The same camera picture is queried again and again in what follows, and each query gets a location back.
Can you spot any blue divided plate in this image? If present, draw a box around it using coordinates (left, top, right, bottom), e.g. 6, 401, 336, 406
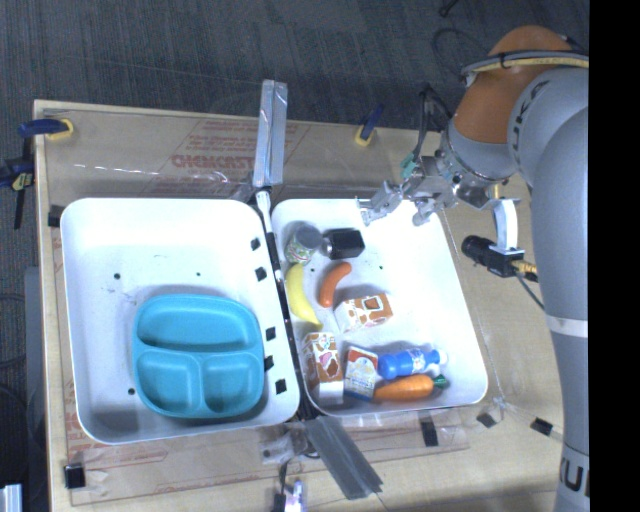
130, 293, 267, 421

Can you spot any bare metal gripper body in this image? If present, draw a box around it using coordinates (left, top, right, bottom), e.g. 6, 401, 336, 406
400, 154, 499, 211

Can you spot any orange carrot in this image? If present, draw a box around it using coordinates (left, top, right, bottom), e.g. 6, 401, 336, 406
371, 373, 450, 403

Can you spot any yellow banana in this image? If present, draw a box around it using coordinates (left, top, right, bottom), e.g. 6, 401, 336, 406
284, 262, 324, 329

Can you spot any orange and white carton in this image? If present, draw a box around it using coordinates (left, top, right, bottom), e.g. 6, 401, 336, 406
333, 292, 395, 334

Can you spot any green and white small can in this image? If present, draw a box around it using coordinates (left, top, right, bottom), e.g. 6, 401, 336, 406
284, 224, 324, 266

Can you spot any black box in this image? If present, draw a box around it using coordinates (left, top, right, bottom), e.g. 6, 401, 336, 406
321, 227, 367, 261

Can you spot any brown cardboard board, red print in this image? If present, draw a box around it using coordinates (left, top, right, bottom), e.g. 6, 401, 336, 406
42, 107, 506, 507

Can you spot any orange sausage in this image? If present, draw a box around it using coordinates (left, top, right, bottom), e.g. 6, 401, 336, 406
317, 260, 353, 309

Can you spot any brown and white carton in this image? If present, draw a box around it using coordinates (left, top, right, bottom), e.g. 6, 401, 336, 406
300, 331, 346, 407

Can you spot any red and white carton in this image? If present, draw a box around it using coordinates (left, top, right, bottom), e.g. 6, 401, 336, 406
342, 345, 380, 402

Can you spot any black cylinder on white bracket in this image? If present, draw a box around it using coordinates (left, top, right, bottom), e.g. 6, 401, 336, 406
460, 197, 527, 279

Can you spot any blue bottle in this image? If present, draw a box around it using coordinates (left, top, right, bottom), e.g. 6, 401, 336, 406
376, 347, 449, 381

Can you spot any white plastic tray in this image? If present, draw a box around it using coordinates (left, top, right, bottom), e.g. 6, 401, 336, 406
269, 197, 490, 419
59, 196, 302, 446

